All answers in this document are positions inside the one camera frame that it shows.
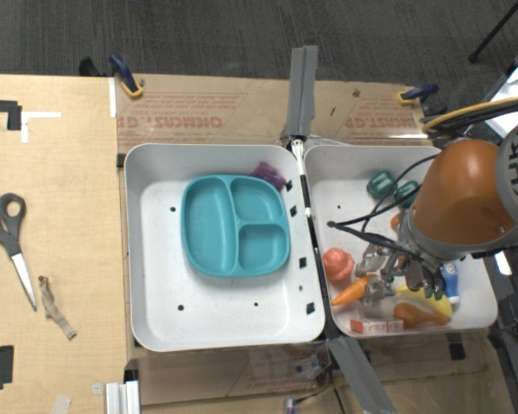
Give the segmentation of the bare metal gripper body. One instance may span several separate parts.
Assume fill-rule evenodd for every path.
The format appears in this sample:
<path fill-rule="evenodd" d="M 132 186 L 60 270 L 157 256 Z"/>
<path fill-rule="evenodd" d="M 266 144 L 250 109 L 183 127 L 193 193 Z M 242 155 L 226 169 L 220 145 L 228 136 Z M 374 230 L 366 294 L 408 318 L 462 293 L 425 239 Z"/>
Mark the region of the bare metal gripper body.
<path fill-rule="evenodd" d="M 434 266 L 416 253 L 406 254 L 403 251 L 393 253 L 394 260 L 389 262 L 388 276 L 395 281 L 401 278 L 412 291 L 436 288 Z"/>

